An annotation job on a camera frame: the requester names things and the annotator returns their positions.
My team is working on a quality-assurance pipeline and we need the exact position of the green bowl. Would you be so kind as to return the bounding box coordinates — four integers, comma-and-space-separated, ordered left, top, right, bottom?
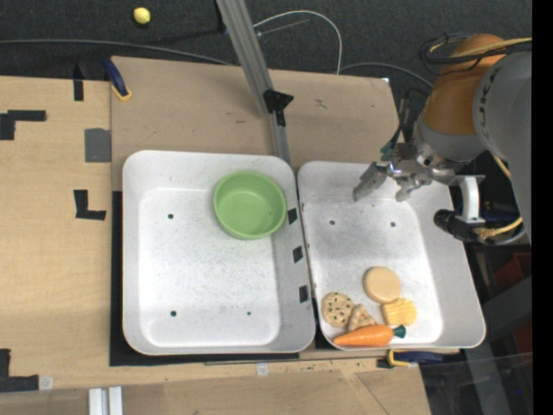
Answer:
213, 169, 288, 241

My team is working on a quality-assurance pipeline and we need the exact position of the round tan biscuit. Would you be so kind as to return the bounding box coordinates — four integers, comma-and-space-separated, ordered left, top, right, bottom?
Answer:
361, 265, 403, 304

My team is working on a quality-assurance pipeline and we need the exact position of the black cylinder on white bracket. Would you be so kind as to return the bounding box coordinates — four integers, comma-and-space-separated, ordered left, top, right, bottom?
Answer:
433, 174, 486, 244

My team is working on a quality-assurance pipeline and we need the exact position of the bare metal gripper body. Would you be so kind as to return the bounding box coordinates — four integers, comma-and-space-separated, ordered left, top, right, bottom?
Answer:
385, 142, 457, 188

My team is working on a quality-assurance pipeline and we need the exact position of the white plastic tray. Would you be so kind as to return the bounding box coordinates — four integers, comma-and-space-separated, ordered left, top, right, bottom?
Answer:
296, 160, 487, 352
121, 149, 317, 356

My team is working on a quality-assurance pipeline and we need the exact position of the pizza slice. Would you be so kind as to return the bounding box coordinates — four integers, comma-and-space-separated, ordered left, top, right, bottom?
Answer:
346, 303, 378, 333

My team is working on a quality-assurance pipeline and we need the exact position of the orange carrot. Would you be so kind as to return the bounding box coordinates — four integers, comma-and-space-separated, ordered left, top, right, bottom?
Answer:
332, 323, 407, 348

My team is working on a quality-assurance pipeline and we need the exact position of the chocolate chip cookie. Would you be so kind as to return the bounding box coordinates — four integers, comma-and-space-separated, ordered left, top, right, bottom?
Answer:
321, 291, 355, 329

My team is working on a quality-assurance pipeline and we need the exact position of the brown cardboard board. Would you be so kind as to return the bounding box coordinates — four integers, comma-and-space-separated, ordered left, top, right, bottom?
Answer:
109, 54, 460, 367

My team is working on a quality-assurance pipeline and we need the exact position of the yellow ridged cracker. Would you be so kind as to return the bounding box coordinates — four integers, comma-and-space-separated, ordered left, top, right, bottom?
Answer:
380, 297, 418, 327

